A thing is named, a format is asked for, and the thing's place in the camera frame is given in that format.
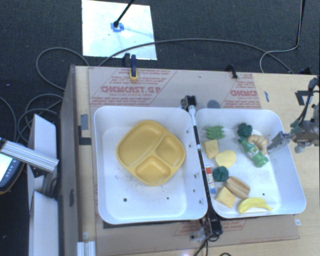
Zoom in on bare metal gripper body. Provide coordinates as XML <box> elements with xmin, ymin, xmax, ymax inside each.
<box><xmin>284</xmin><ymin>119</ymin><xmax>320</xmax><ymax>147</ymax></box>

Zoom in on tan croissant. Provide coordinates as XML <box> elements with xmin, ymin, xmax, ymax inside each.
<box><xmin>245</xmin><ymin>134</ymin><xmax>269</xmax><ymax>156</ymax></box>

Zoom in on green plastic bottle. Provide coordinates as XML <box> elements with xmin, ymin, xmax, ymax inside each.
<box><xmin>237</xmin><ymin>136</ymin><xmax>269</xmax><ymax>168</ymax></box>

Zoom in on green broccoli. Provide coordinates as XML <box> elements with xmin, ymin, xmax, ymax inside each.
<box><xmin>212</xmin><ymin>165</ymin><xmax>230</xmax><ymax>183</ymax></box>
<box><xmin>236</xmin><ymin>122</ymin><xmax>254</xmax><ymax>138</ymax></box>

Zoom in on white plastic tray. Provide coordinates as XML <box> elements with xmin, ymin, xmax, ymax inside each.
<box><xmin>93</xmin><ymin>105</ymin><xmax>209</xmax><ymax>225</ymax></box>
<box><xmin>194</xmin><ymin>107</ymin><xmax>307</xmax><ymax>220</ymax></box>

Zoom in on yellow potato chip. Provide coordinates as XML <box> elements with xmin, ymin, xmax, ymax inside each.
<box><xmin>214</xmin><ymin>149</ymin><xmax>237</xmax><ymax>169</ymax></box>

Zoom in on tan hot dog bun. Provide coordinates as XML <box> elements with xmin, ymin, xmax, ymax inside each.
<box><xmin>224</xmin><ymin>175</ymin><xmax>251</xmax><ymax>199</ymax></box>

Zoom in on yellow banana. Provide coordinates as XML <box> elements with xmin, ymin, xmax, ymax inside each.
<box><xmin>237</xmin><ymin>196</ymin><xmax>274</xmax><ymax>215</ymax></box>

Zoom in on green pea pods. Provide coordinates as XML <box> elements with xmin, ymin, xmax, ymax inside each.
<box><xmin>204</xmin><ymin>125</ymin><xmax>226</xmax><ymax>140</ymax></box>

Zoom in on yellow cheese wedge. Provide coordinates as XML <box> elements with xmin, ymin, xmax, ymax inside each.
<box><xmin>201</xmin><ymin>139</ymin><xmax>220</xmax><ymax>160</ymax></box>
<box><xmin>215</xmin><ymin>185</ymin><xmax>237</xmax><ymax>209</ymax></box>

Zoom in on white red blue carton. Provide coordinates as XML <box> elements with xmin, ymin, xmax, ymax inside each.
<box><xmin>205</xmin><ymin>164</ymin><xmax>217</xmax><ymax>195</ymax></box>

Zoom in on thin black and white rod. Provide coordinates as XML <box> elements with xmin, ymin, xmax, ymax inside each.
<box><xmin>187</xmin><ymin>105</ymin><xmax>215</xmax><ymax>219</ymax></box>

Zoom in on brown cardboard board red print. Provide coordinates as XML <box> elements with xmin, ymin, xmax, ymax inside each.
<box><xmin>87</xmin><ymin>66</ymin><xmax>301</xmax><ymax>247</ymax></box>

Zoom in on yellow divided plate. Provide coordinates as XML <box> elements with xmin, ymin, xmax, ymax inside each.
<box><xmin>115</xmin><ymin>119</ymin><xmax>187</xmax><ymax>187</ymax></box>

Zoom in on black block with thin wires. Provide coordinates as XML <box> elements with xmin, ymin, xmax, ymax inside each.
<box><xmin>204</xmin><ymin>215</ymin><xmax>224</xmax><ymax>236</ymax></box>
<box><xmin>180</xmin><ymin>94</ymin><xmax>199</xmax><ymax>109</ymax></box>

